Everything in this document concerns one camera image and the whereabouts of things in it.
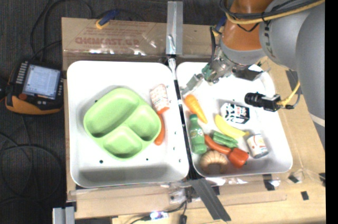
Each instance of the yellow banana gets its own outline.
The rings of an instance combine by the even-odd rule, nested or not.
[[[223,134],[228,135],[232,138],[240,138],[249,134],[249,132],[244,132],[229,125],[219,114],[216,114],[215,116],[215,124]]]

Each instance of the toy bottle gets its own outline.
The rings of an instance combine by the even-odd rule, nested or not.
[[[191,141],[191,149],[194,154],[204,154],[207,146],[204,141],[204,133],[202,127],[199,125],[196,114],[192,114],[189,117],[189,135]]]

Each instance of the green divided tray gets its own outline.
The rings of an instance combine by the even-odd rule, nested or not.
[[[142,152],[159,135],[161,121],[137,93],[116,88],[86,112],[86,132],[109,155],[128,160]]]

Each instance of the tin can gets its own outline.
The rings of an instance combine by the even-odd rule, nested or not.
[[[247,144],[253,158],[260,158],[269,153],[261,134],[253,134],[249,136]]]

